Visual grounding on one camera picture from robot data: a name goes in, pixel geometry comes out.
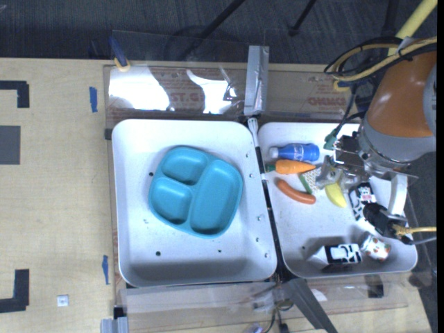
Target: wooden surface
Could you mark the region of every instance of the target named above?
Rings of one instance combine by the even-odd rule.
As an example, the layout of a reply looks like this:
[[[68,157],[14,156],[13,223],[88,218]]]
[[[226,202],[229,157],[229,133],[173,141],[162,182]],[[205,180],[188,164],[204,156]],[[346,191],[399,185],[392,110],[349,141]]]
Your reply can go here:
[[[0,124],[21,126],[22,132],[20,165],[0,165],[0,298],[12,297],[15,269],[30,270],[30,305],[0,314],[0,332],[99,332],[101,319],[112,316],[112,219],[103,138],[108,64],[0,59],[0,80],[27,81],[31,100],[29,109],[18,109],[16,93],[0,90]],[[98,112],[89,104],[89,87],[97,89]],[[57,296],[65,294],[69,306],[58,307]],[[403,300],[406,307],[330,319],[340,332],[430,332],[417,290],[406,288]],[[287,323],[294,331],[322,332],[305,318]],[[242,332],[246,326],[181,332]]]

